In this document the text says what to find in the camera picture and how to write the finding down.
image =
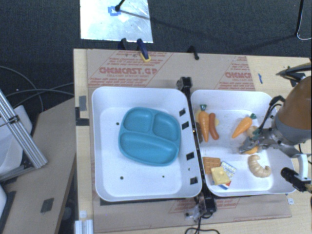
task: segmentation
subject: croissant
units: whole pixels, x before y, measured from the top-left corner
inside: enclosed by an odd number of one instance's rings
[[[248,165],[249,170],[255,175],[256,177],[268,177],[271,174],[271,168],[266,166],[263,168],[259,163],[258,160],[260,157],[258,155],[251,155],[248,158]]]

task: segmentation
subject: blue divided plate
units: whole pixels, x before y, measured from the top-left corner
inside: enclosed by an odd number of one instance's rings
[[[177,157],[180,149],[180,125],[164,112],[136,107],[122,120],[118,144],[120,151],[135,161],[166,166]]]

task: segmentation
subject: white tray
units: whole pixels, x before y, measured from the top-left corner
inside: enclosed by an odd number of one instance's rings
[[[120,123],[133,107],[148,107],[175,117],[181,130],[177,159],[168,166],[151,166],[125,157],[118,148]],[[92,94],[95,179],[106,201],[185,198],[199,194],[202,181],[185,95],[176,89],[100,87]],[[194,157],[187,160],[186,155]]]
[[[268,165],[272,174],[267,178],[255,177],[248,168],[247,159],[250,155],[238,153],[238,147],[246,138],[241,134],[232,139],[232,133],[240,120],[251,113],[256,114],[257,119],[253,125],[259,126],[268,109],[271,97],[263,92],[221,91],[221,90],[196,90],[192,96],[194,114],[199,110],[201,104],[207,104],[206,112],[215,113],[220,121],[217,131],[220,135],[218,140],[209,136],[209,141],[200,144],[201,156],[217,157],[225,161],[237,170],[227,190],[213,184],[212,176],[206,175],[206,182],[210,191],[217,196],[244,196],[262,194],[286,194],[295,189],[280,175],[284,167],[293,170],[291,159],[278,149],[257,153],[260,156],[259,164]],[[271,126],[268,119],[265,128]]]

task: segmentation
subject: toy carrot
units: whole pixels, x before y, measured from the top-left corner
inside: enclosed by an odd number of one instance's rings
[[[208,142],[209,138],[209,114],[205,112],[207,105],[200,106],[200,113],[198,114],[198,121],[201,129],[201,133],[203,134],[205,142]]]
[[[234,133],[232,135],[232,138],[236,138],[243,132],[245,132],[253,123],[253,119],[255,119],[255,114],[251,114],[249,117],[245,117],[241,120],[241,122],[238,124],[236,129],[234,130]]]

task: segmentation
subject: toy sausage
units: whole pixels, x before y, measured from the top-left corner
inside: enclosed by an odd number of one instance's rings
[[[215,129],[215,114],[214,113],[209,114],[209,132],[213,139],[219,139],[219,134],[217,133]]]

